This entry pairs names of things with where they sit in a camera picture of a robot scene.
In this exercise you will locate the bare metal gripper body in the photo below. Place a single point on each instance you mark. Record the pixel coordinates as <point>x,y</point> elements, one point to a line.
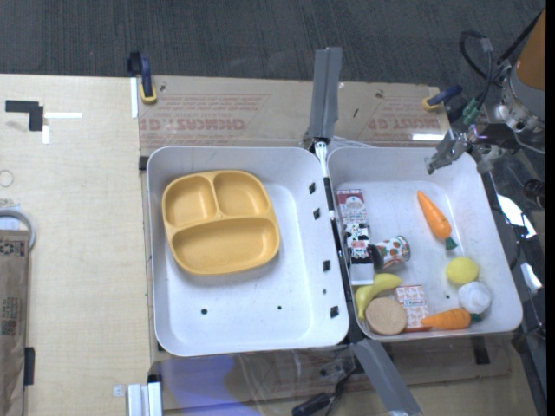
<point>498,134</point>

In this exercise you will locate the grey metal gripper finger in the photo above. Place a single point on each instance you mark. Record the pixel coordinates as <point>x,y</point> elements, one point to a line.
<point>435,163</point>
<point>457,141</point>

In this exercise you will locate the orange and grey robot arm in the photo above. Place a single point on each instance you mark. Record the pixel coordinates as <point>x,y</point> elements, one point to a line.
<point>531,59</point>

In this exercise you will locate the white plastic tray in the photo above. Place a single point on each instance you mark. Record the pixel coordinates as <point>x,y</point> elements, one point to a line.
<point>403,176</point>
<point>243,310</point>

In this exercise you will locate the orange carrot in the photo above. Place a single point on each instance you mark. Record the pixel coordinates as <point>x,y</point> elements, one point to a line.
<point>448,320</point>
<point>435,217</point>

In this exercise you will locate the red and white carton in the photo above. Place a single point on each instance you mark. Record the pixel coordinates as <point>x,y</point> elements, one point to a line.
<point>351,206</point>

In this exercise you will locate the white can with orange print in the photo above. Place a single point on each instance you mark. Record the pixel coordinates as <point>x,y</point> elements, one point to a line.
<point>394,253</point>

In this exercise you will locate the yellow lemon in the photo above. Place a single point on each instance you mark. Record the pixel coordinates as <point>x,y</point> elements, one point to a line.
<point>462,270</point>

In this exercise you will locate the cow print carton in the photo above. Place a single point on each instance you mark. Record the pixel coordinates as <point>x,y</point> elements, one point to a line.
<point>359,249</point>

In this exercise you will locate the yellow banana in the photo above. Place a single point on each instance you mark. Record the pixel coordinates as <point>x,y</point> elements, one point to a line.
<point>381,285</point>

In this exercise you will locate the white garlic bulb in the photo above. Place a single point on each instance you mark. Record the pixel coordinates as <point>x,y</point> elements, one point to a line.
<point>474,297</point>

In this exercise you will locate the orange and white carton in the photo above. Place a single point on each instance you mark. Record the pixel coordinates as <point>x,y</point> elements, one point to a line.
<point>414,303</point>

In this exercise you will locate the tan round biscuit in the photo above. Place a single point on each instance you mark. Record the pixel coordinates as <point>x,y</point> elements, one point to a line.
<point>385,316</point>

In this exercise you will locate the brown cardboard board red print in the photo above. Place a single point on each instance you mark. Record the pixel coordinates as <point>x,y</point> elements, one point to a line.
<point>243,115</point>

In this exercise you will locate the yellow divided plate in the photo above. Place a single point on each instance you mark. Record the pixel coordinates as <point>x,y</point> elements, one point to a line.
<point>221,236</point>

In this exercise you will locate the clear tape roll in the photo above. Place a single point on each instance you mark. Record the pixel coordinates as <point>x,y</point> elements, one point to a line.
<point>27,223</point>

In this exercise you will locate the brown paper packet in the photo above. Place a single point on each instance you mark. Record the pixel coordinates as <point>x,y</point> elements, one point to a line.
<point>11,319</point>

